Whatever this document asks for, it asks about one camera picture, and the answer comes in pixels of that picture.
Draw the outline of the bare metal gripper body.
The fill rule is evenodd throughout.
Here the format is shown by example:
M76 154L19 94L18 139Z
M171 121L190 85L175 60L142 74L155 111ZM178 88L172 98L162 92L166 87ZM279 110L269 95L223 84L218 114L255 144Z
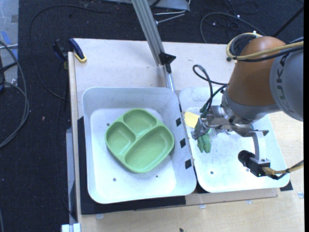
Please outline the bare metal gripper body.
M204 132L235 132L242 137L248 137L254 131L253 122L241 118L229 107L214 105L207 111L205 118L201 119Z

